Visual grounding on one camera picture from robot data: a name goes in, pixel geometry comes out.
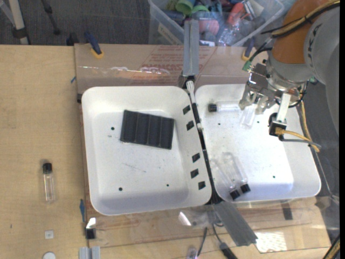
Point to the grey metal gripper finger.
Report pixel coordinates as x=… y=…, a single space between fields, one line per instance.
x=264 y=102
x=246 y=98

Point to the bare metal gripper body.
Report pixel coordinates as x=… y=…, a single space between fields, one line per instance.
x=260 y=80

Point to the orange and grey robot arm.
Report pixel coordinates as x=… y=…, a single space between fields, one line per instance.
x=293 y=44

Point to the clear plastic bottle black cap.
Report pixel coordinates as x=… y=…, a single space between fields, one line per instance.
x=225 y=178
x=237 y=171
x=225 y=107
x=49 y=183

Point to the white plastic tray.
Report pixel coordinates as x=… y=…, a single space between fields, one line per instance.
x=140 y=169
x=264 y=158

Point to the black ribbed holder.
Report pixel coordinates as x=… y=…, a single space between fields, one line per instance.
x=147 y=129

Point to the black cylinder on white bracket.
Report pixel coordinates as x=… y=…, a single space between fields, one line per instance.
x=283 y=109

